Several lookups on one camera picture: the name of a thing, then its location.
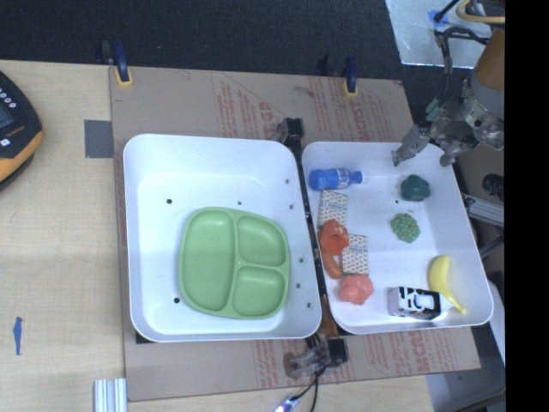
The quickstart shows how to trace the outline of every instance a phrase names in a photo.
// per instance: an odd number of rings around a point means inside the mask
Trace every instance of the cardboard sheet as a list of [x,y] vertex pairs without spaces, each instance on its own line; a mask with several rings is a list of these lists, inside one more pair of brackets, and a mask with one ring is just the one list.
[[[358,80],[359,94],[344,95],[344,80],[132,68],[133,85],[110,72],[118,236],[124,318],[124,358],[132,401],[308,385],[284,371],[287,354],[302,354],[304,340],[151,343],[130,319],[122,153],[141,133],[270,139],[284,118],[302,118],[304,146],[315,141],[395,142],[412,118],[401,84]],[[418,330],[346,336],[349,362],[327,371],[321,383],[385,379],[477,369],[471,329]]]

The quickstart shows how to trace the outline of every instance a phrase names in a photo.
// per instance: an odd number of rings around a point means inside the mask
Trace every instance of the wooden table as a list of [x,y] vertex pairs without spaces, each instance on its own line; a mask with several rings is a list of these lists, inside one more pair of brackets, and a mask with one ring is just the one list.
[[[45,140],[0,192],[0,410],[91,411],[124,377],[112,159],[86,158],[85,120],[111,120],[108,67],[0,61]],[[12,332],[22,318],[21,354]],[[130,403],[130,411],[270,411],[296,389]],[[312,391],[297,407],[309,410]],[[432,410],[425,377],[322,385],[318,412]]]

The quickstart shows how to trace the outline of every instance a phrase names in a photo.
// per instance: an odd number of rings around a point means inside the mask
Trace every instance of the yellow banana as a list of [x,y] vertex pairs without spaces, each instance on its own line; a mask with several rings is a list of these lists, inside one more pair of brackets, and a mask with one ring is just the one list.
[[465,312],[460,304],[458,304],[452,291],[448,285],[448,270],[449,270],[449,256],[440,255],[436,257],[429,270],[429,284],[431,290],[439,292],[444,298],[448,300],[461,314]]

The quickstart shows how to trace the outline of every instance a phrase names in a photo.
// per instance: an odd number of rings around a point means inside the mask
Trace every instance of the yellow cable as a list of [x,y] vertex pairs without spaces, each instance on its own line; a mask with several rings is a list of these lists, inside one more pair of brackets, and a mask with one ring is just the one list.
[[486,17],[480,15],[470,15],[465,12],[465,7],[471,2],[471,0],[464,0],[455,8],[455,13],[458,17],[465,21],[473,21],[475,23],[488,23],[488,24],[505,24],[505,15],[501,17]]

